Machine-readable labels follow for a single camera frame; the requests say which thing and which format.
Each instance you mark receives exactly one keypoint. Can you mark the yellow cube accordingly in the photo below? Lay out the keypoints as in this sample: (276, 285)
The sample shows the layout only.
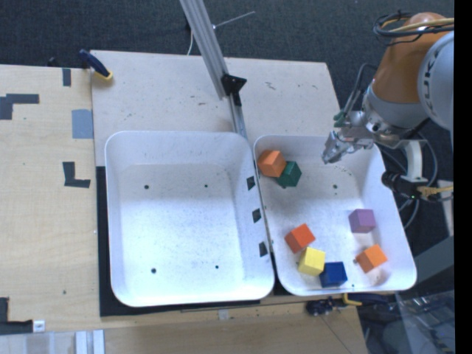
(311, 261)

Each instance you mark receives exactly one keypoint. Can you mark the blue cube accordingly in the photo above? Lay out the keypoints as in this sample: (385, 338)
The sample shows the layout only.
(333, 274)

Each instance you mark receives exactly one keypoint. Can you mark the purple cube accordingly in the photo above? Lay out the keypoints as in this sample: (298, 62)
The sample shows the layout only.
(362, 220)

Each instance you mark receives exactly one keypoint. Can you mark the white plastic tray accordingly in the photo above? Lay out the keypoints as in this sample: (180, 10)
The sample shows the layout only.
(177, 227)
(328, 205)

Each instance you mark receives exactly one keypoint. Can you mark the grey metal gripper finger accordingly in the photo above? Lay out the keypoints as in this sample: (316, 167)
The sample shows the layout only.
(341, 151)
(329, 149)

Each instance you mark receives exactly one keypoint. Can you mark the orange cube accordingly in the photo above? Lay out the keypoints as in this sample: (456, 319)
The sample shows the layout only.
(271, 162)
(299, 238)
(371, 258)

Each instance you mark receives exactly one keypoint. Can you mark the black cylinder on white bracket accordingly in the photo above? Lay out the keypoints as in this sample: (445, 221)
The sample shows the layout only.
(403, 183)

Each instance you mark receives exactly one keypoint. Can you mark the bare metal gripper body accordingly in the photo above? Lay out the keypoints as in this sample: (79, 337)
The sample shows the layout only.
(359, 133)

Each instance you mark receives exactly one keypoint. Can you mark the pale wood board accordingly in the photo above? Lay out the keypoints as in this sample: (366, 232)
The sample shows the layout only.
(162, 94)

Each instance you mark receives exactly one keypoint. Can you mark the green cube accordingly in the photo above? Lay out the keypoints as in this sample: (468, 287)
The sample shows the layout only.
(292, 175)

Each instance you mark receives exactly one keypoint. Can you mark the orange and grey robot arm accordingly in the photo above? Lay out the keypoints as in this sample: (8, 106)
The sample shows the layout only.
(405, 72)

